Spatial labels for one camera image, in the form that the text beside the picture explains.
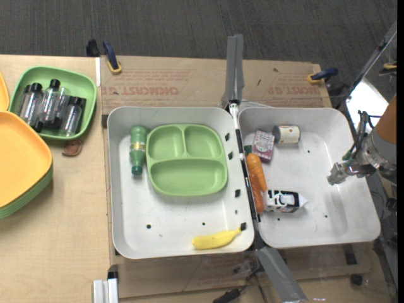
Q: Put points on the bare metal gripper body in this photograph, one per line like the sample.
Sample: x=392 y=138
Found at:
x=363 y=169

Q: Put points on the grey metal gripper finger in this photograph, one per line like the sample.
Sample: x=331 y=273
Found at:
x=338 y=167
x=333 y=178

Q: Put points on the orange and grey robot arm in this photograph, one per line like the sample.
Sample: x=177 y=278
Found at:
x=386 y=128

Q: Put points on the white plastic tray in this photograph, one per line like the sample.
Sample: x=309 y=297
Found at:
x=176 y=219
x=318 y=200

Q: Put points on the black and white milk carton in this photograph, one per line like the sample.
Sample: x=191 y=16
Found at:
x=281 y=201

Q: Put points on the white can with orange dots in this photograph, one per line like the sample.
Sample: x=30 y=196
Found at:
x=288 y=134

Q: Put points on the pink and white carton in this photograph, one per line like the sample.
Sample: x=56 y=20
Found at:
x=264 y=145

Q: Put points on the orange carrot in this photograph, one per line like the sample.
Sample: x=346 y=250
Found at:
x=256 y=169

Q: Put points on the orange sausage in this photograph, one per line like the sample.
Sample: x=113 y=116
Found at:
x=257 y=197

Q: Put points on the thin black and white rod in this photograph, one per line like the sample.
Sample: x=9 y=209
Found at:
x=240 y=144

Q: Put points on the yellow banana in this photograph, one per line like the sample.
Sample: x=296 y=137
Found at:
x=214 y=240

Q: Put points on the green divided plate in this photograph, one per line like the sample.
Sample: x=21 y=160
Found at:
x=186 y=159

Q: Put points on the brown cardboard board red print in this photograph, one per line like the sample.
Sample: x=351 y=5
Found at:
x=195 y=80

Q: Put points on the green plastic bottle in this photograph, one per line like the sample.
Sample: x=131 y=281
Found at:
x=138 y=148

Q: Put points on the clear plastic bottle black cap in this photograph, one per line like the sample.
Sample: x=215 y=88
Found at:
x=71 y=118
x=50 y=101
x=31 y=104
x=64 y=96

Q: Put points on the yellow plate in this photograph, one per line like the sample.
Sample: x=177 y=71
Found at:
x=3 y=93
x=19 y=156

